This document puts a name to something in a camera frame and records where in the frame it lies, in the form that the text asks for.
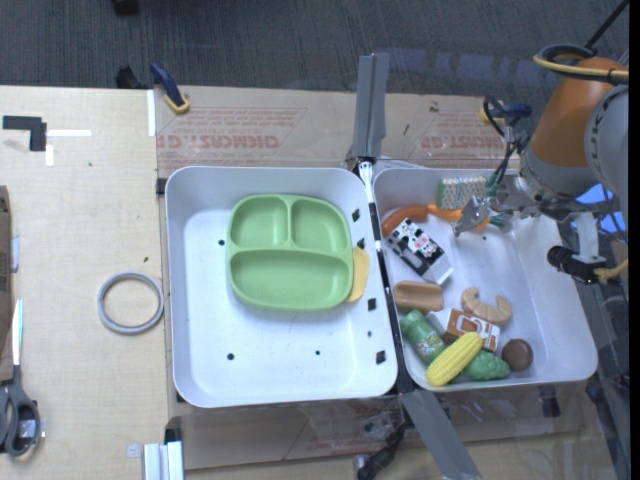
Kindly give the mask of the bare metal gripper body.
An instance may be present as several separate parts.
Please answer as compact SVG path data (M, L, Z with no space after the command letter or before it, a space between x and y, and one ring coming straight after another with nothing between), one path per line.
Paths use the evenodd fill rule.
M491 208L518 218L537 217L544 196L543 186L534 178L506 174L492 188Z

